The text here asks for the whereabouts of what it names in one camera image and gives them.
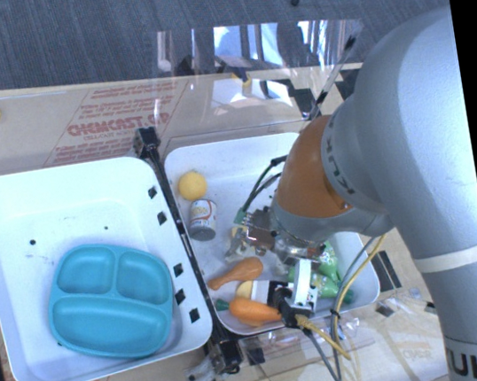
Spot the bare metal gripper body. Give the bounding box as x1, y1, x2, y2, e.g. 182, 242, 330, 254
241, 198, 328, 274

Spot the orange chicken drumstick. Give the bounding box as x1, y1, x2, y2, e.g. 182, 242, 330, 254
204, 254, 268, 293

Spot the pale yellow wedge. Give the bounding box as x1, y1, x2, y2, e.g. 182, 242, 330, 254
233, 275, 276, 309

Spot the small white and yellow can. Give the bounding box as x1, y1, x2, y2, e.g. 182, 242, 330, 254
183, 196, 223, 245

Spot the orange carrot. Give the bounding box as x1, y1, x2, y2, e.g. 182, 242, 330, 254
214, 289, 285, 334

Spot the yellow ball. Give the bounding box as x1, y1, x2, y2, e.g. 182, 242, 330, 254
175, 168, 211, 204

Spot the white plastic tray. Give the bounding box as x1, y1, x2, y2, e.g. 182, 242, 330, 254
0, 145, 221, 381
160, 120, 386, 345

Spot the green packet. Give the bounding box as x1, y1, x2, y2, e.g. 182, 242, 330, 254
280, 237, 356, 314

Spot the blue divided plate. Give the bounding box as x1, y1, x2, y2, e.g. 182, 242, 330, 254
36, 231, 184, 373

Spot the brown cardboard board red print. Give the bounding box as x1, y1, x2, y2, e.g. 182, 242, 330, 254
0, 25, 452, 381

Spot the black block with thin wires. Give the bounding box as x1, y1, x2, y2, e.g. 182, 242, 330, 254
204, 336, 246, 377
130, 124, 164, 159

